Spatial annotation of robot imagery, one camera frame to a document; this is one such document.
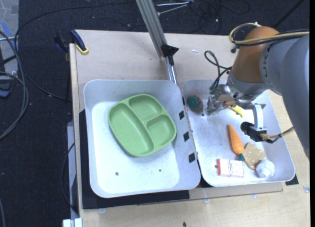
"green divided plate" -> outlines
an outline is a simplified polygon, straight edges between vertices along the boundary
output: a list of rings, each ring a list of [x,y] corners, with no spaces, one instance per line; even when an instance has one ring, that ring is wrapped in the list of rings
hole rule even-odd
[[[147,156],[167,146],[176,137],[176,126],[164,106],[153,96],[128,97],[108,112],[112,134],[134,157]]]

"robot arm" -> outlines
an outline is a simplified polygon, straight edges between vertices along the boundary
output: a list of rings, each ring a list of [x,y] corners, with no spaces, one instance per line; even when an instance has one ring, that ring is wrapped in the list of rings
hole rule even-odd
[[[241,129],[251,139],[262,141],[261,135],[266,133],[262,122],[263,105],[254,104],[253,101],[270,89],[283,97],[291,122],[309,158],[310,35],[309,32],[291,34],[281,35],[273,28],[259,25],[249,32],[241,44],[227,83],[210,93],[206,111],[210,115],[236,105],[252,109],[255,124],[245,122]]]

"white tray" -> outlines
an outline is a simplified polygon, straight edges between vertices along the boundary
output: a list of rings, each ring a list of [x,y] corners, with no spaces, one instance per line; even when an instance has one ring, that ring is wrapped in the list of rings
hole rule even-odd
[[[213,83],[211,80],[191,80],[183,85],[183,94],[185,102],[189,96],[198,95],[204,103],[204,109],[207,106],[209,87]],[[273,110],[268,92],[260,95],[255,103],[266,104],[263,108],[264,126],[269,135],[276,135],[281,132],[276,114]],[[278,139],[275,143],[254,142],[249,136],[246,136],[240,129],[242,122],[254,123],[251,110],[244,111],[245,118],[236,115],[231,109],[221,110],[217,115],[207,116],[206,112],[196,113],[188,108],[188,117],[193,131],[193,140],[198,153],[202,177],[207,183],[214,187],[226,187],[235,185],[245,185],[254,183],[283,182],[291,180],[295,175],[295,168],[284,141],[284,138]],[[255,170],[249,169],[244,163],[244,177],[223,177],[218,176],[217,159],[233,159],[237,156],[233,153],[230,145],[227,125],[232,124],[237,130],[244,144],[250,142],[264,150],[266,159],[275,165],[274,176],[268,179],[258,177]]]
[[[174,120],[175,140],[145,157],[132,157],[115,140],[107,113],[115,103],[147,93],[157,98]],[[200,182],[200,170],[179,87],[168,80],[93,80],[84,87],[90,183],[95,194],[110,198],[189,190]]]

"small box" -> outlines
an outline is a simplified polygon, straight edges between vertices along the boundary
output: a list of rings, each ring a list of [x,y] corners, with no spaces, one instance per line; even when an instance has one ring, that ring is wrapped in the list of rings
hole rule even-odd
[[[243,162],[230,159],[218,159],[218,174],[220,176],[243,177]]]

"toy carrot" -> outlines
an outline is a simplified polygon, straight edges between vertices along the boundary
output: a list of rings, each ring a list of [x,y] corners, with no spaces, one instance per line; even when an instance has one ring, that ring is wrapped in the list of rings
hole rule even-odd
[[[230,133],[230,140],[231,140],[231,145],[233,152],[238,155],[238,159],[240,161],[243,161],[245,158],[243,156],[243,151],[244,151],[244,145],[241,141],[241,138],[237,134],[236,130],[232,125],[228,125],[229,133]]]

